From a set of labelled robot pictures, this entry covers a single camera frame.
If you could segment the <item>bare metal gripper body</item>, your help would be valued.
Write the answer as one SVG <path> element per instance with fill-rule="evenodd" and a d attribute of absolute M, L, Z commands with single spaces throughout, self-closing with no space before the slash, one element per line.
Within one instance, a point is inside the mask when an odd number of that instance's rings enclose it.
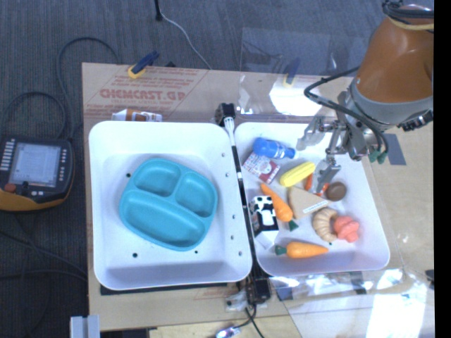
<path fill-rule="evenodd" d="M 327 108 L 335 111 L 335 118 L 319 118 L 317 128 L 329 138 L 326 159 L 347 154 L 353 161 L 368 156 L 371 161 L 385 157 L 385 138 L 378 126 L 357 107 L 349 92 L 338 95 L 338 101 L 329 102 Z"/>

